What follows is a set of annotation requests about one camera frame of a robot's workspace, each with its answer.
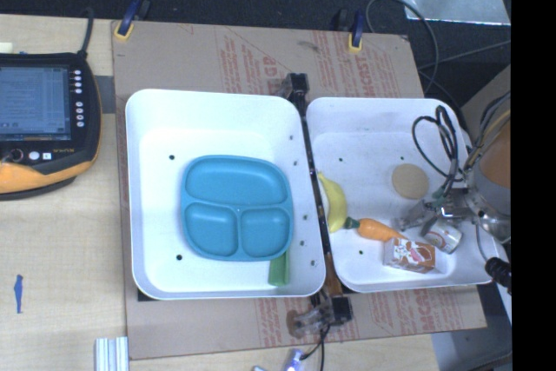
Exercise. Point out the orange and white carton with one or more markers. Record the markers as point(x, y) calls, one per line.
point(410, 255)

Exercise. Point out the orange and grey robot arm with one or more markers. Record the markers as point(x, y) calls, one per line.
point(495, 160)

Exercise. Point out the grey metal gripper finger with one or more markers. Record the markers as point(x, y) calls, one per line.
point(415, 216)
point(430, 225)

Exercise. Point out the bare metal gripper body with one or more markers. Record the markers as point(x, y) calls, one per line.
point(493, 223)

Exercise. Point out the thin black and white rod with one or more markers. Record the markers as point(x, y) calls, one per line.
point(308, 152)

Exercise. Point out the orange carrot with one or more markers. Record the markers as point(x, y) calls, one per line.
point(378, 229)

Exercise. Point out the yellow banana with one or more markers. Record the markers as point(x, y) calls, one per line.
point(335, 204)

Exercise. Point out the beige round biscuit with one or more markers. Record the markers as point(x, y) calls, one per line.
point(410, 181)

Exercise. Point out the green celery stick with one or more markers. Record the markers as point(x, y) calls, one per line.
point(279, 271)

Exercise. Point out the blue divided plate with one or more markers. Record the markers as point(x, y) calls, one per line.
point(236, 204)

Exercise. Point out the white plastic tray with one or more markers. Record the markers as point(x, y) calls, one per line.
point(156, 195)
point(369, 147)

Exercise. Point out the black cylinder on white bracket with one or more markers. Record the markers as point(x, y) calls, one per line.
point(498, 271)

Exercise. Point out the small white can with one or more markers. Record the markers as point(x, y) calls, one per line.
point(445, 236)

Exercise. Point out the brown cardboard board red print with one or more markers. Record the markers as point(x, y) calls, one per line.
point(174, 56)

